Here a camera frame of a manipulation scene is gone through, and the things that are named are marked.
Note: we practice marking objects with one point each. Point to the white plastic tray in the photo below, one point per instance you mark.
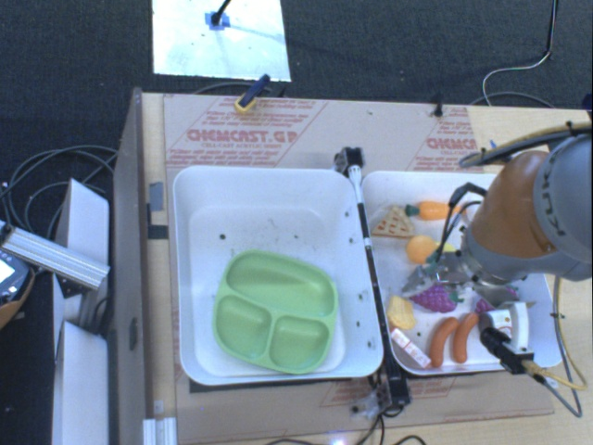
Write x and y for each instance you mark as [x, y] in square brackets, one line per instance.
[468, 359]
[278, 211]

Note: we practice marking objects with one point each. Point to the orange sausage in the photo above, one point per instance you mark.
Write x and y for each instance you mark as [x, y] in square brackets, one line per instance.
[442, 341]
[464, 339]

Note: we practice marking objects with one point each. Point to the thin black and white rod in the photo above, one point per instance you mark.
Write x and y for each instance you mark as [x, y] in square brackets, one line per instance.
[366, 234]

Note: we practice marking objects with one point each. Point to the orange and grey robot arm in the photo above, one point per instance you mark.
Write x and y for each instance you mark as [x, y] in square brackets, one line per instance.
[519, 211]

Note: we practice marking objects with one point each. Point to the orange carrot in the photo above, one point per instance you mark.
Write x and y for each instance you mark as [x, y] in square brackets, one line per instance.
[433, 210]

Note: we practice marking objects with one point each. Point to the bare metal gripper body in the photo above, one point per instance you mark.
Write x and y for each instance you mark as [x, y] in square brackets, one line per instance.
[456, 271]

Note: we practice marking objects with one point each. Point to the green divided plate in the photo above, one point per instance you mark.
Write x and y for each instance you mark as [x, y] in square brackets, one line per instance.
[273, 313]

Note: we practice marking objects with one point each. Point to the small purple grapes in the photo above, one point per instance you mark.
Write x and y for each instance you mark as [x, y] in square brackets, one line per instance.
[483, 305]

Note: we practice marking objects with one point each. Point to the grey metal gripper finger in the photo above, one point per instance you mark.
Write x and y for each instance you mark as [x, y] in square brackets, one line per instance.
[418, 282]
[492, 297]

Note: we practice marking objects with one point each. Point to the black cylinder on white bracket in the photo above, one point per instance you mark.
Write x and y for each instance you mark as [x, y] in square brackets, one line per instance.
[505, 346]

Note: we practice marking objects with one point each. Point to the brown cardboard board, red print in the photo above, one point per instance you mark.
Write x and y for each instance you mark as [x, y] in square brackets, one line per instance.
[278, 132]

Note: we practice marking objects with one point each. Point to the white and red carton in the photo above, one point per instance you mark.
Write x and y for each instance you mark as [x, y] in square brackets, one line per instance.
[410, 348]

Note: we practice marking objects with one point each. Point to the yellow crinkled biscuit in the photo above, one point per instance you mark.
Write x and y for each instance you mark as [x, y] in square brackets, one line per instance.
[401, 312]

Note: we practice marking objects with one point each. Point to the orange round fruit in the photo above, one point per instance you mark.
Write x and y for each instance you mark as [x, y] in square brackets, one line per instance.
[420, 248]

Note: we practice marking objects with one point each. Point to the pizza slice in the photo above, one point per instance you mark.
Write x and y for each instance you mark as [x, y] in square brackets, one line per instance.
[394, 225]

